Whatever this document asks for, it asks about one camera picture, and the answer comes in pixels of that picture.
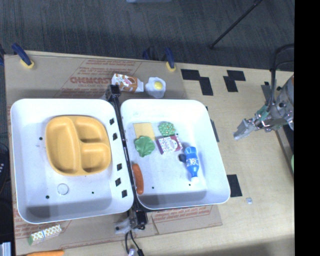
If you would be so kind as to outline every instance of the wooden table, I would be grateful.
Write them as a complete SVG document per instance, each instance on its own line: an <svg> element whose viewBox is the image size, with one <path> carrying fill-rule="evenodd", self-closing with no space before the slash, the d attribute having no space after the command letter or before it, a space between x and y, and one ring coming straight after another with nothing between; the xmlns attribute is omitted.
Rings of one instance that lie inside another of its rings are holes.
<svg viewBox="0 0 320 256"><path fill-rule="evenodd" d="M137 237L136 243L146 256L294 255L294 175L282 142L274 131L254 131L239 141L233 137L242 119L252 118L265 103L261 85L271 82L270 72L185 63L176 63L176 68L179 73L184 70L180 79L186 98L207 106L226 174L235 178L239 187L237 183L231 186L233 196L218 205L222 225ZM277 72L277 85L284 85L292 74ZM208 81L213 95L204 95L211 93L206 90ZM236 89L228 91L228 83ZM128 244L134 246L130 239ZM69 248L65 255L127 254L125 242L121 240Z"/></svg>

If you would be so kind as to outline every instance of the yellow clamp tip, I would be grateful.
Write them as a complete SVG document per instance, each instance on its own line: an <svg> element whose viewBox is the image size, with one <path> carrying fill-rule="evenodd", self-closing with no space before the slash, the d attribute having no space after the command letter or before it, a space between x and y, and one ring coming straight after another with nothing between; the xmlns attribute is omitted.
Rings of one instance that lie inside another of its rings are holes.
<svg viewBox="0 0 320 256"><path fill-rule="evenodd" d="M30 65L27 65L27 63L25 63L22 59L20 59L20 63L24 66L24 67L26 67L27 69L32 69L33 67L34 67L34 65L35 65L35 63L32 61L32 60L30 60L31 61L31 64Z"/></svg>
<svg viewBox="0 0 320 256"><path fill-rule="evenodd" d="M165 65L166 65L166 67L168 68L168 70L171 71L171 72L173 72L173 71L176 70L176 65L174 65L174 68L171 68L168 61L165 63Z"/></svg>

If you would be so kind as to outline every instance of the cardboard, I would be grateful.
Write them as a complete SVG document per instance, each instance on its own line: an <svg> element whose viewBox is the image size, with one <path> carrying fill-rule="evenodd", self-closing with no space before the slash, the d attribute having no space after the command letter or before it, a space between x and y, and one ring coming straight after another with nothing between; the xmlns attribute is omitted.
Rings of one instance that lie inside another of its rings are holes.
<svg viewBox="0 0 320 256"><path fill-rule="evenodd" d="M10 108L15 101L23 98L100 99L103 98L107 86L111 84L114 73L134 76L144 83L151 76L163 78L166 82L165 99L186 98L180 71L169 71L165 62L35 51L26 51L26 53L34 62L32 69L21 65L17 55L5 56L9 138L11 137ZM153 99L145 92L127 93L124 91L119 100L123 102L131 98ZM9 141L9 147L11 177L14 180L11 141ZM35 225L25 222L18 213L14 182L12 182L12 191L15 247L18 256L31 252L76 248L125 239L125 234L115 233L114 223L125 220L126 213ZM148 212L147 217L148 224L145 230L134 230L136 237L222 225L216 205L153 211ZM28 244L28 238L32 233L54 225L61 227L59 236L33 246Z"/></svg>

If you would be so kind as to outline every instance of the toy bottle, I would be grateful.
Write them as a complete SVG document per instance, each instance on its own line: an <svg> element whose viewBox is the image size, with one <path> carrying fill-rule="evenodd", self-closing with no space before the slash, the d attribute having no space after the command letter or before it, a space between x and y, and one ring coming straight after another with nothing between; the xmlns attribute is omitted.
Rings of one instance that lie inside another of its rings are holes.
<svg viewBox="0 0 320 256"><path fill-rule="evenodd" d="M191 174L191 181L198 183L198 170L199 170L199 159L197 156L197 149L194 146L188 146L184 150L186 168Z"/></svg>

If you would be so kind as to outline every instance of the black metal bar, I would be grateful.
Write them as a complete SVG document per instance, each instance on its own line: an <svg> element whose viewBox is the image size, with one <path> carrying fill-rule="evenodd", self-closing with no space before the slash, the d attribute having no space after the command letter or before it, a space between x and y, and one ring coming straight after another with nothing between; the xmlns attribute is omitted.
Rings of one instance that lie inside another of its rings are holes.
<svg viewBox="0 0 320 256"><path fill-rule="evenodd" d="M256 6L258 6L263 0L255 0L253 5L241 15L222 35L218 37L212 44L209 44L209 48L213 49L214 46L226 35L228 34L240 21L242 21Z"/></svg>

